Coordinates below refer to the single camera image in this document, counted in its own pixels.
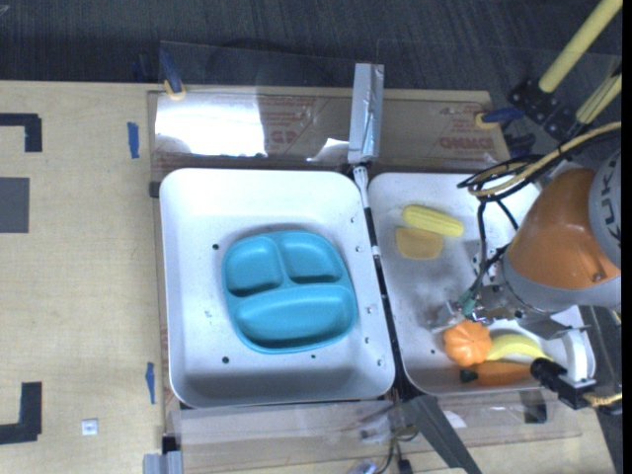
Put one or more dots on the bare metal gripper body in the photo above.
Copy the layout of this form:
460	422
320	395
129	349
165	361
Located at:
503	305

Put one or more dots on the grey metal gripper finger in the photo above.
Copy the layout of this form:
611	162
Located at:
445	322
456	308

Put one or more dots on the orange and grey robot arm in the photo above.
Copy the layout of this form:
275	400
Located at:
558	235

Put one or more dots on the orange pumpkin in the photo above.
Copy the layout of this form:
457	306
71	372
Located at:
466	343

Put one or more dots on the white plastic tray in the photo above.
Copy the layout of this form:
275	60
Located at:
197	264
424	284

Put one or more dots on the yellow banana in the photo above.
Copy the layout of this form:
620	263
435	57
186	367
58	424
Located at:
516	346

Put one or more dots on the orange carrot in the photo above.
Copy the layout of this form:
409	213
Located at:
501	373

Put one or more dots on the yellow corn cob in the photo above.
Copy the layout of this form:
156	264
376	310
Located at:
432	220

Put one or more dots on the blue divided plate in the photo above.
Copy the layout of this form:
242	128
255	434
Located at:
291	314

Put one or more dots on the brown cardboard board red print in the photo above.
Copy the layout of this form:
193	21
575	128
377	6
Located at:
419	131

